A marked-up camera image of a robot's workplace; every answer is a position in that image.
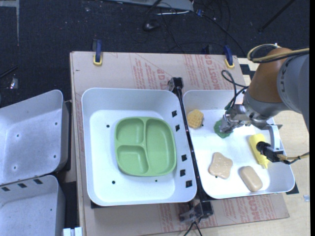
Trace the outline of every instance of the computer mouse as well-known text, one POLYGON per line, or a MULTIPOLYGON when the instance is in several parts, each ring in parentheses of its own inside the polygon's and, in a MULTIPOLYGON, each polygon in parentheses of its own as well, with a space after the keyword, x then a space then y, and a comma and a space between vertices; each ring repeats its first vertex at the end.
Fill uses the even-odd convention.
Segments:
POLYGON ((149 19, 144 22, 142 29, 144 31, 152 31, 154 29, 159 28, 161 25, 156 19, 149 19))

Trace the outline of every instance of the black floor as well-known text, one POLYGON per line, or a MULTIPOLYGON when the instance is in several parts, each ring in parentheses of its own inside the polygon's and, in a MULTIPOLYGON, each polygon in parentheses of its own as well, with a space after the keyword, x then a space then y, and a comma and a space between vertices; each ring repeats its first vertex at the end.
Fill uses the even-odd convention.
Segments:
POLYGON ((309 46, 310 0, 295 0, 258 31, 288 2, 195 0, 195 13, 162 16, 157 13, 174 10, 100 0, 19 0, 18 31, 16 8, 0 6, 1 106, 53 89, 69 100, 69 53, 90 51, 94 38, 102 40, 105 52, 201 54, 209 46, 211 54, 222 54, 227 44, 239 57, 265 43, 309 46), (161 26, 143 31, 147 19, 161 26), (13 79, 18 84, 10 88, 13 79))

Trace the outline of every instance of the cardboard sheet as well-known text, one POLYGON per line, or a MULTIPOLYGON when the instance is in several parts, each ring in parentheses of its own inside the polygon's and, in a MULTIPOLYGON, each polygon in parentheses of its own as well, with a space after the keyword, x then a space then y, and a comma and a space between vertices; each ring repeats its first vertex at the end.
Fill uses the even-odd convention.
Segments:
MULTIPOLYGON (((236 83, 245 84, 236 57, 229 69, 236 83)), ((184 90, 233 89, 221 76, 228 69, 221 55, 103 53, 102 66, 93 65, 92 52, 70 54, 74 132, 79 195, 79 220, 84 235, 140 236, 185 231, 179 214, 187 204, 134 205, 91 208, 86 188, 81 96, 89 88, 167 89, 172 77, 182 77, 184 90)), ((212 201, 214 215, 199 227, 217 227, 289 217, 282 194, 212 201)))

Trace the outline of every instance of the yellow bottle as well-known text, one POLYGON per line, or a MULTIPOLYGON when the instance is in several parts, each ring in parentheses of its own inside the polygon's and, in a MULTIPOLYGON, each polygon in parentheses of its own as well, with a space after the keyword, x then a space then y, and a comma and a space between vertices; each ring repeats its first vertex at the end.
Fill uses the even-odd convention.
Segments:
POLYGON ((266 169, 268 168, 268 163, 270 162, 266 156, 260 154, 260 152, 256 149, 256 145, 259 142, 265 142, 265 137, 263 134, 255 134, 250 136, 249 142, 252 147, 252 151, 260 165, 265 167, 266 169))

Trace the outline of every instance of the beige toy food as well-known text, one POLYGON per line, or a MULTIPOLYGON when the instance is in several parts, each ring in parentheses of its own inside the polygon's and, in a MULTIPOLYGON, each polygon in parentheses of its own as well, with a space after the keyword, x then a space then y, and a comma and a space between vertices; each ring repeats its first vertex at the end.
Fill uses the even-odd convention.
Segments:
POLYGON ((189 112, 187 115, 188 126, 191 128, 199 128, 202 124, 202 120, 203 113, 200 112, 198 109, 189 112))
POLYGON ((230 176, 232 166, 233 161, 231 159, 225 157, 220 152, 216 152, 213 154, 208 171, 211 175, 227 179, 230 176))
POLYGON ((258 191, 262 188, 262 181, 251 166, 242 167, 240 176, 250 191, 258 191))

